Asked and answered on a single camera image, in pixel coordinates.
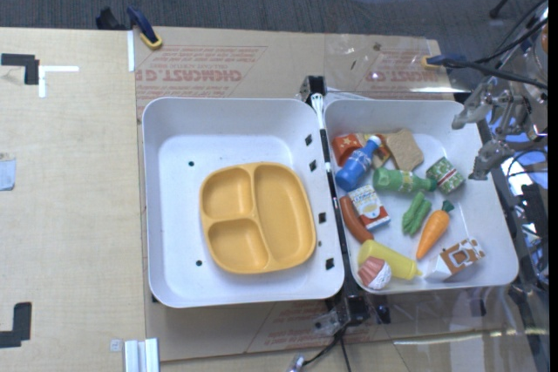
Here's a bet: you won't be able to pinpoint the pink and white cupcake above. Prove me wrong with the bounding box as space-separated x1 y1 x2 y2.
357 255 393 291

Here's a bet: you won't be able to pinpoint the yellow squeeze bottle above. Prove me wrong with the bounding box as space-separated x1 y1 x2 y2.
357 239 424 281

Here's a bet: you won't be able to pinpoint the orange carrot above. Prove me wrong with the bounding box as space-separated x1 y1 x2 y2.
415 199 456 261

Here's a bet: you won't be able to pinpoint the red packet with yellow stars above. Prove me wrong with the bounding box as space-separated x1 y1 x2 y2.
331 132 365 167

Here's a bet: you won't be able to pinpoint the black block with thin wires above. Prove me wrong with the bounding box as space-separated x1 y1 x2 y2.
299 75 328 102
343 294 372 326

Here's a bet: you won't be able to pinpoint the brown and white carton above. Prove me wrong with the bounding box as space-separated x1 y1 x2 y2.
425 236 487 284

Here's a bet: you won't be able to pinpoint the white and red carton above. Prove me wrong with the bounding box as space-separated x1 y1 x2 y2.
347 184 391 232

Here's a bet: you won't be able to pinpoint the blue bottle with white cap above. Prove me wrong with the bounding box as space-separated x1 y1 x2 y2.
334 135 383 193

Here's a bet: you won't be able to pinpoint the brown cardboard board red print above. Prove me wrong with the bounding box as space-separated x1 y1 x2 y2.
133 26 507 362

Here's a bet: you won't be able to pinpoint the green beans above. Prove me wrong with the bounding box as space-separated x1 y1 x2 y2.
401 191 433 237

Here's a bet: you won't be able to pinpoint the green and red can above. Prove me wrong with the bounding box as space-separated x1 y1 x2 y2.
425 156 466 195

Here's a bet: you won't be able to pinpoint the green bottle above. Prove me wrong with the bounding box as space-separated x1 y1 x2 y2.
372 166 438 195

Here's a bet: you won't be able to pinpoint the brown sausage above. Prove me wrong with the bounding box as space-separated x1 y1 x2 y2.
339 195 375 244

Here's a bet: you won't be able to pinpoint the brown bread slice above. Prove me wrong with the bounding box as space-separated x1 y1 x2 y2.
384 128 425 172

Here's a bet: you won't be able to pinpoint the yellow divided plate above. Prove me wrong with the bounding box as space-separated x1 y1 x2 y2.
199 161 317 275

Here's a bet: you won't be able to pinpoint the thin black and white rod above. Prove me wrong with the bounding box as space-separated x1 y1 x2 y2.
310 92 352 297

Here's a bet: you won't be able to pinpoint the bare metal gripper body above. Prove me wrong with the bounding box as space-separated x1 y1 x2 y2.
493 72 550 144

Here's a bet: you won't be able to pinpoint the white plastic tray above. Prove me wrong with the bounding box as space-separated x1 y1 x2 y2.
323 98 520 296
141 96 346 309

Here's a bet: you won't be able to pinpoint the yellow and red packet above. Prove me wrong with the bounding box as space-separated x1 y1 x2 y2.
372 134 392 169

